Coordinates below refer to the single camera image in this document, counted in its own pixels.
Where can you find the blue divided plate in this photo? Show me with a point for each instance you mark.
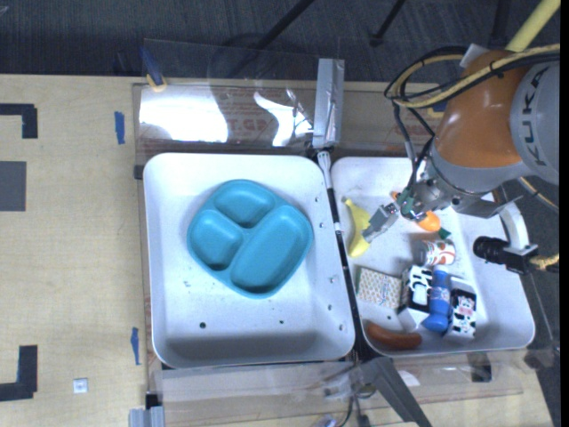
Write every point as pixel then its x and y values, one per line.
pixel 262 247

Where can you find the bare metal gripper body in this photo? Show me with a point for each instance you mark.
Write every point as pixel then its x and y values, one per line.
pixel 430 195

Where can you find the white plastic tray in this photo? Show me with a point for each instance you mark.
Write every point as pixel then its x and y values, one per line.
pixel 249 327
pixel 498 309

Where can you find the brown sausage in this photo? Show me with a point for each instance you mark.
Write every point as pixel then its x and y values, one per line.
pixel 393 338

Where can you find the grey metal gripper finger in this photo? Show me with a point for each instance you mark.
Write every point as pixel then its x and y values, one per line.
pixel 379 225

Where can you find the black cylinder on white bracket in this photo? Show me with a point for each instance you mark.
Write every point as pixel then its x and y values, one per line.
pixel 493 249

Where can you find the black and white carton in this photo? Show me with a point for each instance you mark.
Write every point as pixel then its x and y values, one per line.
pixel 417 294

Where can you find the orange carrot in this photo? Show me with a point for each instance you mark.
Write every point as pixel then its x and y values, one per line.
pixel 429 222

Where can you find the blue bottle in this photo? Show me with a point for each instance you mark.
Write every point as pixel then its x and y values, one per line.
pixel 439 303

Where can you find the white and orange small bottle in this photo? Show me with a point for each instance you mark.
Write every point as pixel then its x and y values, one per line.
pixel 440 253

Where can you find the white cow print carton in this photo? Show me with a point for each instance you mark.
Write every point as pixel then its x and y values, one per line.
pixel 463 314

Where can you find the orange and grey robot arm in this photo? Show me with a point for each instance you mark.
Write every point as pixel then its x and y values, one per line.
pixel 478 123

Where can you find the yellow banana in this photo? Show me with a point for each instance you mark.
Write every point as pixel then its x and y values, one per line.
pixel 358 231

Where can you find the orange patterned packet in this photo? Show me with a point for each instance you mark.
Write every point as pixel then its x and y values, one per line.
pixel 378 288

